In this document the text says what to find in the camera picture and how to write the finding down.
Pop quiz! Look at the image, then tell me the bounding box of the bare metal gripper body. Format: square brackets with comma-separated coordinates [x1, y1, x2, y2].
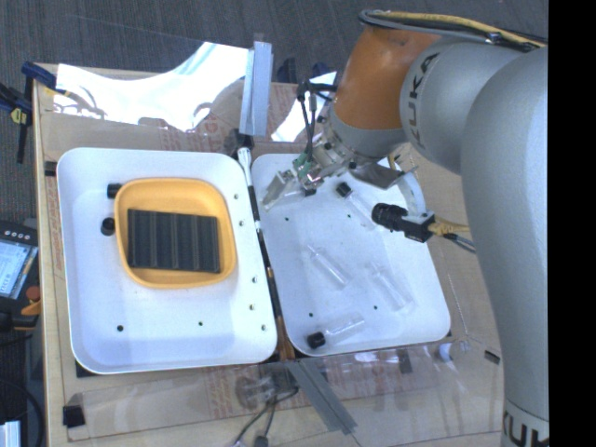
[297, 130, 360, 190]

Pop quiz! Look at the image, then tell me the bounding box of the clear plastic bottle black cap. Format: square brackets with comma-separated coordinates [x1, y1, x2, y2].
[335, 181, 378, 231]
[306, 312, 366, 350]

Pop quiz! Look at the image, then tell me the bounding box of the white plastic tray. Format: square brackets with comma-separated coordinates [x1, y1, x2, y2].
[55, 146, 279, 375]
[250, 152, 453, 359]

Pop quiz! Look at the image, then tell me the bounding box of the thin black and white rod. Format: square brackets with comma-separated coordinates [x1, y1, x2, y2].
[237, 146, 296, 361]

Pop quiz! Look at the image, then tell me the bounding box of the black ribbed rectangular block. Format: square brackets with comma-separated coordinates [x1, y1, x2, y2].
[126, 208, 222, 275]

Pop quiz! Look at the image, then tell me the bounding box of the yellow bowl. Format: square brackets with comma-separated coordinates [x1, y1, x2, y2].
[113, 177, 238, 290]

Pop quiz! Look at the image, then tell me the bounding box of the brown cardboard board red print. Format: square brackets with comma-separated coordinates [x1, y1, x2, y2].
[32, 62, 505, 446]

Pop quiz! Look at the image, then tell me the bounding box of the black block with thin wires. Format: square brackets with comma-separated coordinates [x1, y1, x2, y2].
[269, 368, 300, 391]
[223, 128, 255, 156]

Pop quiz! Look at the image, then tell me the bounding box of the black cylinder on white bracket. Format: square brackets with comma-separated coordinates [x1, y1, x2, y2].
[371, 169, 437, 244]

